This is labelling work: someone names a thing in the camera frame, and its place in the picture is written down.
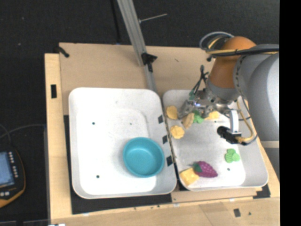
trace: black clamp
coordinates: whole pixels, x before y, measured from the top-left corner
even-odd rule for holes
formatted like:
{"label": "black clamp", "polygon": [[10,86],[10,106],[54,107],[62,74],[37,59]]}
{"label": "black clamp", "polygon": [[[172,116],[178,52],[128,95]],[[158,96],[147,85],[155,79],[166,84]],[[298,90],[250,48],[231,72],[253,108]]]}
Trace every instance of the black clamp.
{"label": "black clamp", "polygon": [[142,58],[143,64],[147,65],[149,72],[153,72],[151,63],[153,63],[158,57],[147,54],[147,53],[143,53],[143,54],[141,54],[141,58]]}

